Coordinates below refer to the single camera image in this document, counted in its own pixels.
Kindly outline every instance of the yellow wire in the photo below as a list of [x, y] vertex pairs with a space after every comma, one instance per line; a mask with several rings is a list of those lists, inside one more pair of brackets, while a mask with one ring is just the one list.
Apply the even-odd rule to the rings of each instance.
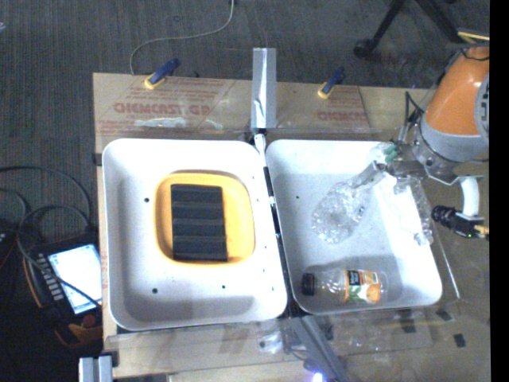
[[134, 70], [133, 70], [133, 58], [134, 58], [134, 54], [136, 54], [136, 52], [141, 48], [141, 47], [144, 47], [145, 45], [148, 45], [148, 44], [152, 44], [153, 42], [157, 42], [157, 41], [171, 41], [171, 40], [188, 40], [190, 38], [197, 38], [197, 37], [205, 37], [207, 35], [211, 35], [211, 34], [215, 34], [215, 33], [218, 33], [219, 31], [221, 31], [222, 29], [224, 29], [228, 24], [230, 24], [230, 21], [231, 21], [231, 18], [233, 17], [233, 8], [235, 6], [235, 0], [231, 0], [231, 9], [230, 9], [230, 17], [228, 18], [228, 20], [226, 21], [226, 23], [224, 23], [224, 25], [222, 25], [221, 27], [219, 27], [218, 29], [215, 29], [214, 31], [208, 31], [206, 33], [199, 33], [199, 34], [195, 34], [195, 35], [189, 35], [189, 36], [182, 36], [182, 37], [162, 37], [162, 38], [154, 38], [153, 40], [149, 40], [149, 41], [145, 41], [144, 43], [140, 44], [138, 47], [136, 47], [133, 52], [130, 54], [130, 59], [129, 59], [129, 68], [130, 68], [130, 74], [131, 75], [134, 75]]

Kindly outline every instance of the bottle label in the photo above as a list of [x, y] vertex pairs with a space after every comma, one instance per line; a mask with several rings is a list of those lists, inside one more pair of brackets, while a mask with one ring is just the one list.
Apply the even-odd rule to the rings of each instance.
[[346, 270], [346, 279], [343, 302], [376, 304], [380, 301], [380, 277], [375, 271]]

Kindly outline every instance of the black bottle cap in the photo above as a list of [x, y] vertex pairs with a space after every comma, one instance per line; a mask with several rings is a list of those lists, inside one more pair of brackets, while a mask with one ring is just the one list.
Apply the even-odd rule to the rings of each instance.
[[315, 282], [317, 278], [313, 273], [304, 273], [301, 280], [301, 291], [303, 295], [315, 295]]

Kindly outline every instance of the plastic bottle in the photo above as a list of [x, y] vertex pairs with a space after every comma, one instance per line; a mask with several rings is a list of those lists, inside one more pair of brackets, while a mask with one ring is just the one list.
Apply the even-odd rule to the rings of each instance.
[[374, 305], [385, 292], [376, 271], [333, 268], [314, 273], [304, 273], [301, 280], [302, 294], [334, 298], [340, 304]]

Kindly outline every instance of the illuminated screen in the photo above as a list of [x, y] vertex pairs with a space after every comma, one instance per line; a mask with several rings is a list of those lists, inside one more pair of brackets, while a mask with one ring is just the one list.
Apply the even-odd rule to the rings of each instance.
[[[96, 300], [101, 301], [101, 261], [93, 244], [53, 253], [48, 256], [55, 274], [65, 282]], [[75, 314], [95, 307], [95, 304], [78, 291], [62, 285]]]

